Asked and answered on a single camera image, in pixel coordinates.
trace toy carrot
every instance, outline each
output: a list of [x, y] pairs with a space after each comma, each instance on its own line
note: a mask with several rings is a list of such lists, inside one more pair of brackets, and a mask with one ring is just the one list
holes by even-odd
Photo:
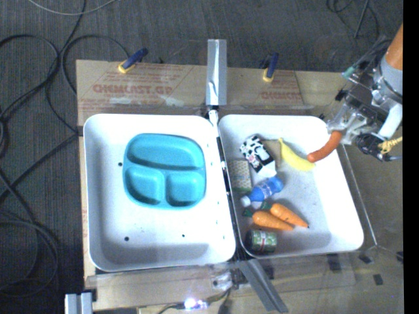
[[328, 157], [334, 151], [342, 139], [342, 132], [339, 130], [333, 130], [330, 134], [329, 140], [319, 150], [313, 151], [307, 155], [307, 160], [311, 163], [322, 160]]
[[256, 211], [252, 215], [253, 222], [260, 227], [274, 228], [277, 230], [292, 230], [292, 225], [280, 220], [268, 211]]
[[281, 205], [280, 203], [273, 203], [269, 209], [269, 212], [280, 220], [294, 224], [295, 226], [308, 228], [307, 222], [305, 222], [297, 214], [288, 209], [286, 206]]

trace black cable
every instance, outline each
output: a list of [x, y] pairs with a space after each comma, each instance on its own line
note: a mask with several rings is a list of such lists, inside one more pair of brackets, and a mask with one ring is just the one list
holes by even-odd
[[[223, 303], [221, 304], [221, 306], [219, 308], [219, 313], [222, 313], [222, 310], [225, 310], [225, 307], [226, 307], [225, 304], [227, 302], [228, 297], [230, 296], [231, 288], [232, 287], [228, 288], [226, 291], [224, 291], [221, 294], [218, 294], [218, 295], [215, 295], [215, 296], [210, 296], [207, 299], [205, 299], [204, 301], [208, 305], [211, 305], [212, 303], [217, 302], [217, 301], [224, 298]], [[179, 302], [179, 303], [176, 303], [176, 304], [168, 304], [168, 305], [164, 306], [156, 314], [162, 314], [162, 313], [164, 313], [165, 311], [167, 311], [168, 309], [171, 309], [171, 308], [173, 308], [173, 309], [185, 309], [185, 304], [183, 302]]]
[[[343, 7], [338, 7], [338, 5], [341, 2], [344, 2], [344, 6]], [[340, 15], [340, 13], [344, 12], [350, 5], [352, 5], [354, 3], [355, 0], [326, 0], [326, 7], [328, 10], [330, 10], [331, 12], [335, 13], [340, 21], [348, 28], [348, 30], [351, 30], [353, 32], [355, 32], [355, 30], [351, 29], [351, 26], [347, 24], [347, 22], [345, 21], [345, 19]], [[371, 16], [374, 19], [374, 24], [375, 24], [375, 35], [374, 35], [374, 41], [378, 38], [379, 34], [380, 34], [380, 27], [378, 25], [378, 19], [376, 14], [373, 12], [373, 10], [371, 9], [371, 7], [367, 7], [367, 9], [370, 13]]]
[[[56, 49], [56, 47], [47, 39], [45, 39], [44, 37], [40, 37], [40, 36], [36, 36], [36, 35], [30, 35], [30, 34], [19, 34], [19, 35], [13, 35], [13, 36], [9, 36], [6, 37], [5, 39], [3, 39], [2, 41], [0, 41], [0, 49], [5, 46], [7, 43], [16, 40], [16, 39], [21, 39], [21, 38], [30, 38], [30, 39], [37, 39], [41, 42], [46, 43], [51, 50], [53, 51], [53, 53], [55, 54], [55, 57], [58, 57], [58, 51]], [[0, 154], [1, 151], [3, 150], [4, 146], [5, 146], [5, 132], [6, 132], [6, 128], [5, 128], [5, 124], [7, 122], [7, 120], [9, 119], [9, 117], [6, 116], [7, 112], [11, 112], [12, 108], [19, 102], [27, 100], [31, 95], [33, 95], [36, 91], [40, 90], [45, 84], [47, 84], [50, 79], [54, 76], [54, 74], [58, 71], [58, 61], [54, 60], [54, 63], [51, 65], [50, 69], [48, 70], [47, 76], [45, 77], [45, 79], [43, 79], [38, 85], [36, 85], [35, 87], [31, 88], [30, 90], [24, 92], [21, 96], [17, 97], [14, 101], [12, 101], [11, 104], [9, 104], [5, 109], [3, 109], [0, 112]]]
[[227, 301], [228, 301], [228, 297], [230, 296], [230, 293], [231, 293], [231, 288], [229, 288], [227, 290], [227, 295], [225, 296], [225, 298], [223, 300], [223, 303], [220, 305], [217, 314], [227, 314], [228, 313]]
[[[83, 0], [83, 7], [82, 10], [84, 11], [84, 8], [86, 6], [86, 0]], [[2, 149], [7, 144], [6, 142], [6, 127], [5, 123], [9, 119], [9, 117], [6, 117], [7, 112], [12, 112], [12, 109], [18, 104], [23, 103], [24, 100], [29, 99], [31, 95], [36, 93], [37, 91], [41, 90], [42, 88], [45, 89], [46, 92], [46, 99], [48, 101], [48, 104], [52, 110], [52, 112], [57, 116], [58, 119], [60, 119], [68, 128], [70, 128], [73, 132], [77, 132], [76, 128], [71, 127], [53, 108], [50, 100], [49, 100], [49, 86], [51, 85], [52, 81], [54, 80], [54, 77], [57, 75], [57, 72], [60, 70], [60, 54], [62, 53], [63, 49], [70, 43], [71, 38], [73, 37], [75, 31], [77, 30], [80, 20], [82, 18], [82, 14], [77, 18], [77, 22], [70, 33], [69, 37], [67, 38], [63, 48], [58, 52], [56, 47], [48, 40], [46, 40], [43, 37], [36, 36], [36, 35], [28, 35], [28, 34], [21, 34], [21, 35], [13, 35], [10, 37], [7, 37], [0, 41], [0, 48], [2, 48], [7, 43], [19, 39], [22, 37], [28, 37], [33, 39], [38, 39], [40, 41], [43, 41], [51, 47], [53, 50], [55, 57], [54, 60], [48, 70], [48, 73], [38, 85], [36, 85], [34, 88], [28, 90], [20, 97], [16, 98], [9, 106], [7, 106], [4, 110], [0, 112], [0, 154]], [[3, 174], [3, 172], [0, 169], [0, 180], [3, 182], [3, 184], [6, 187], [6, 191], [4, 191], [1, 194], [1, 197], [4, 197], [5, 192], [9, 192], [14, 196], [14, 198], [17, 200], [19, 205], [23, 207], [24, 212], [27, 216], [27, 220], [20, 218], [17, 215], [14, 215], [12, 213], [6, 212], [4, 210], [0, 210], [0, 213], [3, 215], [3, 217], [7, 218], [6, 220], [0, 221], [0, 226], [15, 226], [15, 227], [24, 227], [28, 229], [32, 229], [36, 231], [37, 234], [37, 249], [36, 253], [34, 255], [35, 260], [33, 260], [30, 264], [30, 269], [25, 272], [24, 276], [15, 280], [15, 281], [9, 281], [8, 283], [4, 285], [0, 285], [0, 296], [6, 297], [6, 298], [27, 298], [30, 296], [34, 296], [41, 291], [45, 290], [52, 282], [53, 280], [57, 280], [57, 291], [59, 290], [59, 280], [58, 280], [58, 249], [57, 249], [57, 242], [53, 238], [52, 235], [49, 234], [45, 228], [39, 224], [35, 223], [33, 214], [30, 210], [30, 208], [27, 206], [26, 201], [17, 193], [17, 191], [14, 189], [14, 186], [16, 183], [24, 176], [27, 175], [34, 167], [38, 166], [43, 160], [48, 158], [51, 154], [55, 153], [59, 148], [61, 148], [62, 145], [65, 145], [69, 142], [70, 139], [74, 138], [76, 135], [71, 136], [69, 139], [66, 139], [64, 142], [60, 143], [56, 148], [52, 149], [50, 152], [45, 154], [43, 157], [41, 157], [39, 160], [37, 160], [31, 167], [29, 167], [22, 175], [18, 177], [12, 184], [9, 183], [9, 180], [6, 178], [6, 176]], [[48, 255], [52, 259], [52, 269], [49, 269], [50, 273], [49, 276], [42, 280], [40, 278], [32, 277], [33, 273], [35, 273], [37, 268], [37, 263], [39, 259], [39, 246], [43, 243], [46, 247], [46, 251]], [[32, 288], [28, 290], [29, 284], [32, 284]]]
[[67, 46], [63, 49], [62, 52], [62, 62], [61, 62], [61, 72], [64, 76], [65, 81], [67, 82], [68, 86], [71, 88], [71, 90], [73, 91], [73, 93], [76, 95], [77, 91], [76, 88], [74, 87], [74, 85], [71, 83], [68, 74], [67, 74], [67, 69], [65, 68], [65, 63], [66, 63], [66, 59], [67, 59], [67, 55], [69, 50], [79, 41], [83, 40], [83, 39], [91, 39], [91, 38], [96, 38], [96, 39], [105, 39], [108, 40], [112, 43], [115, 43], [125, 54], [125, 56], [127, 58], [130, 57], [129, 53], [126, 51], [126, 49], [116, 40], [112, 39], [111, 37], [108, 36], [103, 36], [103, 35], [84, 35], [84, 36], [80, 36], [77, 37], [76, 39], [73, 39], [70, 43], [67, 44]]

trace cow print carton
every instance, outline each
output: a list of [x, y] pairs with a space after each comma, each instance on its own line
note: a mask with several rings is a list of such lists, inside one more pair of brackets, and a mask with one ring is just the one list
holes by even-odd
[[250, 163], [252, 168], [263, 177], [273, 177], [276, 171], [269, 164], [274, 164], [275, 159], [267, 151], [257, 135], [248, 137], [240, 146], [240, 152]]

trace blue divided tray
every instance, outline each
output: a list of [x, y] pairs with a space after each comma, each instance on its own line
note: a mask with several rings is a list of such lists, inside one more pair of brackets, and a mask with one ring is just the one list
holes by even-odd
[[205, 194], [204, 153], [192, 139], [142, 133], [127, 144], [124, 188], [132, 201], [150, 207], [192, 207]]

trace soda can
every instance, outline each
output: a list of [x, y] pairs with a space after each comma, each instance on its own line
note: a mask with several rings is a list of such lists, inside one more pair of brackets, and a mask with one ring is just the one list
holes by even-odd
[[273, 253], [278, 244], [278, 238], [274, 232], [263, 230], [249, 230], [245, 240], [246, 248], [255, 253]]

